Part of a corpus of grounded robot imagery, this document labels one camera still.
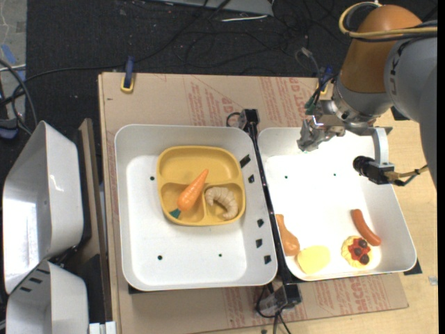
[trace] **toy sausage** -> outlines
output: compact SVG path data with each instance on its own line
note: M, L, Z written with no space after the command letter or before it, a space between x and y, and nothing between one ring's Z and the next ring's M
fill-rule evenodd
M365 223L363 218L363 213L360 209L354 209L352 211L353 222L359 233L363 238L370 243L372 246L379 246L382 243L381 238L379 238L369 226Z

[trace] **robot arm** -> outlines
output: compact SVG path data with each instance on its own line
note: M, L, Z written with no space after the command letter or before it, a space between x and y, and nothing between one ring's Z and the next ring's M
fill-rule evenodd
M375 9L357 32L347 31L344 19L362 5ZM373 166L384 175L392 165L386 159L379 162L382 157L378 153L386 150L379 149L382 133L373 125L394 106L420 124L423 151L437 187L437 22L422 24L418 17L399 6L362 3L343 13L340 29L353 41L334 80L331 100L316 100L312 115L303 122L298 147L315 150L320 143L343 136L346 130L372 135L377 146ZM389 182L386 177L370 180Z

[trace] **yellow plate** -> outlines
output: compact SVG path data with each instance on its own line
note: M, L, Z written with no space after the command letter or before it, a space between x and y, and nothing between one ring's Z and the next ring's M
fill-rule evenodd
M179 194L205 169L209 169L203 192L193 207L178 218L170 214L177 208ZM164 215L171 221L189 226L222 225L240 219L245 211L243 174L238 160L230 152L209 146L177 146L164 150L156 165L159 198ZM212 206L204 199L207 189L226 187L235 195L238 214L226 220L226 209L217 202Z

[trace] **orange toy food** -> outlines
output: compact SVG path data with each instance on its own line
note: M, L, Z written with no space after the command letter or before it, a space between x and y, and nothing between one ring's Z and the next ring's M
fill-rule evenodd
M198 175L193 182L181 192L181 194L179 194L177 200L178 208L170 212L173 217L177 218L182 211L191 209L196 203L196 200L200 197L202 190L204 189L208 174L208 169L203 170L201 174Z
M354 225L359 231L359 233L367 240L372 246L379 246L382 243L381 238L379 238L369 226L365 223L363 218L363 213L360 209L354 209L352 212L352 217Z
M275 218L277 219L284 254L286 256L297 255L300 252L300 242L294 234L286 229L286 226L284 225L284 217L282 214L276 214Z

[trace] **toy carrot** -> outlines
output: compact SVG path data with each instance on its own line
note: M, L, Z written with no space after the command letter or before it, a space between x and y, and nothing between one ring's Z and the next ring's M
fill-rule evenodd
M191 182L187 188L185 188L181 194L179 194L179 198L176 201L178 208L170 212L170 215L178 219L179 215L182 211L186 211L191 209L191 207L196 203L196 200L201 195L202 190L204 189L204 185L206 182L207 175L209 174L209 170L205 169L198 175L193 182Z

